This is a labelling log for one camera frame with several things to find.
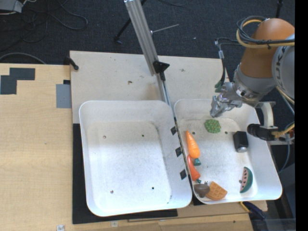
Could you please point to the red chili pepper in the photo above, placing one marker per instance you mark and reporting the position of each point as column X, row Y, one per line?
column 192, row 170

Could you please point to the brown mushroom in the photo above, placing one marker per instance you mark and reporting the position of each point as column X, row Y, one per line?
column 201, row 189

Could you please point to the orange waffle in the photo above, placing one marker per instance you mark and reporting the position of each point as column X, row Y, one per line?
column 216, row 191

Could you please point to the watermelon slice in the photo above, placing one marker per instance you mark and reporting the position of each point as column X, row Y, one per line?
column 247, row 179

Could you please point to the black can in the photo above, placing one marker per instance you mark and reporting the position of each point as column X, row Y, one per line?
column 240, row 140

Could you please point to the black cylinder on white bracket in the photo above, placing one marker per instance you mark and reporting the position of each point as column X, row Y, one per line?
column 261, row 130

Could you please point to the green grapes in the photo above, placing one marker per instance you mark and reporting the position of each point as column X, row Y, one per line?
column 212, row 126

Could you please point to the white plastic tray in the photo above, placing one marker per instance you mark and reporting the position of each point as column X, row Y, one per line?
column 221, row 160
column 127, row 162

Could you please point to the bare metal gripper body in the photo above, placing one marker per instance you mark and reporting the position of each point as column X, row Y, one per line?
column 232, row 94

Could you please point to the orange carrot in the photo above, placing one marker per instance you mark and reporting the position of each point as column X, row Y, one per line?
column 193, row 145

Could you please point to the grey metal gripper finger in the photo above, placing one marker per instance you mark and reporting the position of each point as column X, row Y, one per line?
column 213, row 108
column 222, row 109

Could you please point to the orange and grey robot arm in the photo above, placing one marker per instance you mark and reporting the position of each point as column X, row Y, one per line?
column 262, row 56

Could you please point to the pale wood board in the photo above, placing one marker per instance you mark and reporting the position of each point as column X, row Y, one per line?
column 115, row 80

